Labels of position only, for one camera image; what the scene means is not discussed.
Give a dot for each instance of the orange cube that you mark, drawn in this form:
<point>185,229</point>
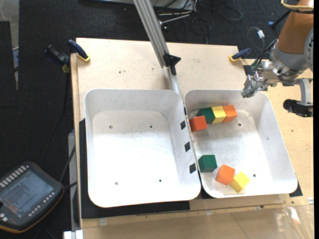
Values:
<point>198,124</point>
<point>230,113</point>
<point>224,174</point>

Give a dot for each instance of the yellow cube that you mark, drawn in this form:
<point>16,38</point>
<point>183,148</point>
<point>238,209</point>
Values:
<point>241,181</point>
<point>219,114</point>

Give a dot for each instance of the pale wood board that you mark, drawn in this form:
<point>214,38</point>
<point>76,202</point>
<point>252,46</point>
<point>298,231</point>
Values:
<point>129,66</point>

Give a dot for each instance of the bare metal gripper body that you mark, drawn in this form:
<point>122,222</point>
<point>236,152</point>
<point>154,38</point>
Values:
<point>268,75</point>

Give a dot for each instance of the green cube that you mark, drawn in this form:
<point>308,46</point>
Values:
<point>207,114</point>
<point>207,163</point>

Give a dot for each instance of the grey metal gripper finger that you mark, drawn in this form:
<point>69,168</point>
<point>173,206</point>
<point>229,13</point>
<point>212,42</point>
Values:
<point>254,87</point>
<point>245,91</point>

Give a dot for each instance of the black cylinder on white bracket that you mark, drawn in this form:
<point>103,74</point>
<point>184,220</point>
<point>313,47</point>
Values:
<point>297,107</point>

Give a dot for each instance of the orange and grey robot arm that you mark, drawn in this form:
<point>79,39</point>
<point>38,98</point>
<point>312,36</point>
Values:
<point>295,31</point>

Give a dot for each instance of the white plastic tray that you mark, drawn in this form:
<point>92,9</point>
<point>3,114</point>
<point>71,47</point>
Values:
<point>134,153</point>
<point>239,148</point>

